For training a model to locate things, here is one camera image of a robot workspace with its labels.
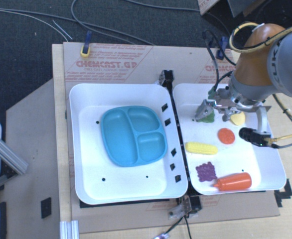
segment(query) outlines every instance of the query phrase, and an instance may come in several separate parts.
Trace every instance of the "cardboard sheet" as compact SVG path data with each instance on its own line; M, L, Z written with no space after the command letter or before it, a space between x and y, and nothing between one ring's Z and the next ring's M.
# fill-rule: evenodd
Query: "cardboard sheet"
M80 83L156 84L162 70L173 70L174 86L180 83L214 83L216 76L210 55L205 48L93 43L89 57L82 58L82 45L63 45L72 219L79 221L80 233L172 225L176 220L168 218L168 210L177 205L176 199L109 206L80 205L75 192L69 92ZM226 54L236 61L230 50L226 50ZM226 60L218 60L218 65L220 75L234 70L234 66ZM200 201L200 215L189 219L190 223L279 215L273 191L201 195Z

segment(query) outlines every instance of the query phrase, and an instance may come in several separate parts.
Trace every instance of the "yellow toy corn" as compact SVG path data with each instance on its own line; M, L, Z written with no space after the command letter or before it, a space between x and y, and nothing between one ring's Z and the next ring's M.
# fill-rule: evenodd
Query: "yellow toy corn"
M196 141L187 142L185 149L190 153L213 155L218 152L218 148L212 144L201 143Z

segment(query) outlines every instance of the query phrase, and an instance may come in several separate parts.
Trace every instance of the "purple toy grapes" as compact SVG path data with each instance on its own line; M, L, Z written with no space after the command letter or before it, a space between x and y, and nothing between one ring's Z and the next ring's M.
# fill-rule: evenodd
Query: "purple toy grapes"
M212 181L214 179L217 179L215 167L213 166L211 162L197 166L196 170L197 170L200 182Z

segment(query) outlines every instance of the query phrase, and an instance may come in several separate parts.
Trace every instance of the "blue divided plate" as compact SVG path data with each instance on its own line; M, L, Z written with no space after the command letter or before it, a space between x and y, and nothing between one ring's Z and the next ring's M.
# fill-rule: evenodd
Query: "blue divided plate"
M157 114L144 106L118 107L105 112L102 137L109 158L132 167L158 161L167 152L167 140Z

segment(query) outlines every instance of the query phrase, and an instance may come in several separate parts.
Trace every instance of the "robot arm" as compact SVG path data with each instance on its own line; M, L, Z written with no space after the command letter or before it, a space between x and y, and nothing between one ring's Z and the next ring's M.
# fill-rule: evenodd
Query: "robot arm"
M243 49L237 49L232 41L243 27L255 26ZM212 108L223 115L223 121L242 111L256 113L258 129L242 128L239 136L257 146L269 146L266 138L267 111L262 102L272 94L284 93L292 97L292 28L284 29L276 24L244 23L235 29L230 47L240 52L236 70L224 89L217 89L209 100L198 107L197 121L208 116Z

